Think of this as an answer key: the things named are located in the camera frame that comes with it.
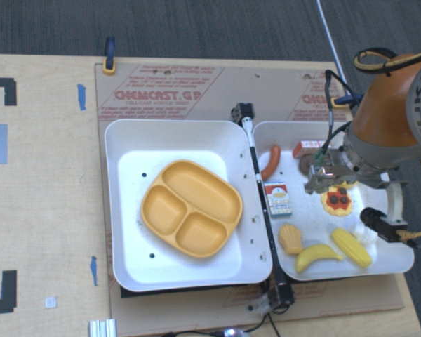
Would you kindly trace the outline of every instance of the corn cob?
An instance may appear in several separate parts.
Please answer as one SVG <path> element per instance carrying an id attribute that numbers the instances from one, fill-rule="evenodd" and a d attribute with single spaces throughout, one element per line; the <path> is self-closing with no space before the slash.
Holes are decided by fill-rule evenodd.
<path id="1" fill-rule="evenodd" d="M 344 228 L 337 227 L 330 236 L 337 246 L 360 267 L 366 268 L 373 262 L 356 237 Z"/>

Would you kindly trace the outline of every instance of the white cable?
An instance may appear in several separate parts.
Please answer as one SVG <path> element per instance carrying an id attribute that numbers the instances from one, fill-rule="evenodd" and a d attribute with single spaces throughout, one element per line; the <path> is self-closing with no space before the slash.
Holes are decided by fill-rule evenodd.
<path id="1" fill-rule="evenodd" d="M 338 60 L 337 51 L 335 50 L 334 43 L 332 42 L 332 37 L 330 35 L 328 24 L 326 23 L 326 18 L 324 17 L 324 13 L 323 13 L 323 9 L 322 9 L 321 4 L 320 4 L 320 0 L 316 0 L 316 5 L 318 5 L 318 10 L 320 12 L 321 19 L 323 20 L 324 29 L 326 31 L 326 35 L 328 36 L 330 48 L 332 49 L 332 54 L 334 55 L 335 64 L 337 65 L 337 70 L 340 73 L 340 78 L 343 81 L 346 81 L 345 74 L 343 73 L 342 65 L 340 64 L 340 61 Z"/>

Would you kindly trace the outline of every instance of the gray floor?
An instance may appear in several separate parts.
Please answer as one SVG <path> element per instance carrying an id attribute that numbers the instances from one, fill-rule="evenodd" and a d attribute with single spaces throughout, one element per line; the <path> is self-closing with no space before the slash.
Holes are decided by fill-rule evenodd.
<path id="1" fill-rule="evenodd" d="M 352 59 L 365 48 L 421 52 L 421 0 L 0 0 L 0 53 L 340 61 L 363 93 L 371 75 Z M 421 230 L 421 164 L 404 164 L 404 217 Z M 421 249 L 406 279 L 421 322 Z"/>

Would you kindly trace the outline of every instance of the white tray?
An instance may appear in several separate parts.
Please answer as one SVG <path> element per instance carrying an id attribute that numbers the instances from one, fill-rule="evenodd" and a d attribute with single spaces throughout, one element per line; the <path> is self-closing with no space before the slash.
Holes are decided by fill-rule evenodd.
<path id="1" fill-rule="evenodd" d="M 292 157 L 292 150 L 296 140 L 325 140 L 327 134 L 327 122 L 265 121 L 259 123 L 253 131 L 260 170 L 267 165 L 271 146 L 278 144 L 281 147 L 279 166 L 268 180 L 286 183 L 293 210 L 289 217 L 271 218 L 279 263 L 283 271 L 293 279 L 300 281 L 408 271 L 414 261 L 412 248 L 401 243 L 390 244 L 382 239 L 378 239 L 367 247 L 367 251 L 373 259 L 373 263 L 368 268 L 358 267 L 345 256 L 342 261 L 318 260 L 301 273 L 295 271 L 295 257 L 286 254 L 279 243 L 279 228 L 284 223 L 292 223 L 301 230 L 304 247 L 325 243 L 341 253 L 330 238 L 330 233 L 334 228 L 343 227 L 350 230 L 353 224 L 360 222 L 359 214 L 367 206 L 387 212 L 386 192 L 374 190 L 361 184 L 356 184 L 348 190 L 353 200 L 353 208 L 352 212 L 345 217 L 332 216 L 327 213 L 323 209 L 319 194 L 305 193 L 304 184 L 307 182 L 307 177 L 299 171 L 299 159 Z M 336 136 L 333 140 L 333 147 L 341 144 L 342 135 L 340 133 Z"/>
<path id="2" fill-rule="evenodd" d="M 229 121 L 123 119 L 105 131 L 118 283 L 129 291 L 254 284 L 272 271 L 248 139 Z M 209 258 L 195 258 L 159 239 L 143 223 L 140 204 L 169 163 L 188 159 L 220 176 L 243 200 L 239 224 Z"/>

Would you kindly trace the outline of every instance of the small box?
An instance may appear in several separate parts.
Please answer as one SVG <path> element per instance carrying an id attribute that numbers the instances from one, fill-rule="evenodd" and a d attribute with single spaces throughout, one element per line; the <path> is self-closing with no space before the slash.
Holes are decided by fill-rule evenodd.
<path id="1" fill-rule="evenodd" d="M 297 145 L 292 151 L 292 156 L 295 159 L 299 159 L 305 154 L 314 154 L 321 148 L 325 143 L 325 140 L 301 140 L 298 141 Z"/>
<path id="2" fill-rule="evenodd" d="M 270 217 L 290 216 L 292 214 L 292 206 L 286 184 L 282 182 L 269 182 L 265 183 L 264 187 Z"/>

